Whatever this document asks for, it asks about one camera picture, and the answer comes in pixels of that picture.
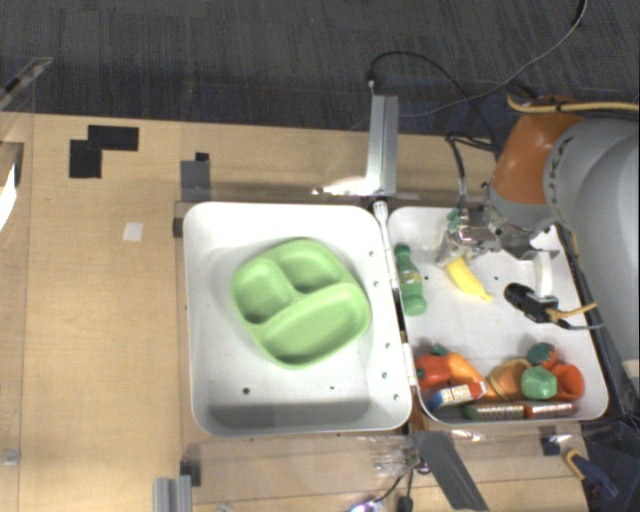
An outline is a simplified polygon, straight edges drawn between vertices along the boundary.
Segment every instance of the yellow banana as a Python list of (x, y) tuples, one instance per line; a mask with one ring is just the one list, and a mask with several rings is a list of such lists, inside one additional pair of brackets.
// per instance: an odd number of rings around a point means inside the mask
[(478, 278), (474, 276), (471, 270), (469, 270), (469, 267), (467, 267), (464, 258), (460, 257), (452, 261), (445, 269), (451, 276), (451, 279), (453, 279), (453, 282), (456, 283), (456, 286), (463, 292), (470, 295), (477, 295), (486, 301), (491, 300), (491, 295), (484, 291), (484, 287), (480, 281), (478, 281)]

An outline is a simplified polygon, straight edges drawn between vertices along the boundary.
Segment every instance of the wooden surface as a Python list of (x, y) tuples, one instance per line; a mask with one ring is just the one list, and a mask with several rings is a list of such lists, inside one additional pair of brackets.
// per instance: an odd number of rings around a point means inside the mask
[[(69, 140), (86, 139), (88, 124), (139, 127), (139, 151), (105, 151), (102, 179), (69, 179)], [(208, 460), (224, 461), (230, 471), (245, 464), (266, 481), (284, 478), (288, 468), (268, 450), (208, 439), (185, 420), (171, 229), (180, 160), (210, 153), (218, 188), (286, 183), (306, 191), (363, 175), (367, 135), (36, 116), (34, 140), (19, 510), (151, 510), (153, 479), (176, 476), (183, 443), (187, 449), (207, 441)], [(470, 189), (479, 193), (494, 163), (461, 151)], [(401, 137), (398, 155), (401, 191), (455, 198), (457, 175), (444, 142)], [(128, 222), (144, 223), (140, 242), (123, 241)], [(561, 460), (543, 457), (535, 439), (523, 442), (516, 456), (499, 444), (498, 453), (469, 455), (492, 510), (586, 510), (582, 488)], [(234, 459), (242, 450), (253, 458)], [(312, 458), (314, 475), (329, 479), (349, 456)], [(230, 478), (196, 510), (214, 511), (223, 494), (236, 498), (237, 512), (346, 510), (386, 485), (372, 480), (369, 463), (358, 468), (362, 477), (356, 471), (350, 492), (340, 494), (309, 489), (305, 496), (274, 484), (256, 500), (258, 490)], [(449, 510), (432, 476), (415, 487), (416, 511)]]

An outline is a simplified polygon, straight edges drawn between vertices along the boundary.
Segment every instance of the green plate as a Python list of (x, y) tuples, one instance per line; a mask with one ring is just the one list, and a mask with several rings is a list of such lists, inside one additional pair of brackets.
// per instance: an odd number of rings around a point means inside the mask
[(359, 338), (371, 307), (349, 270), (324, 245), (298, 239), (245, 263), (233, 303), (256, 344), (275, 363), (303, 368)]

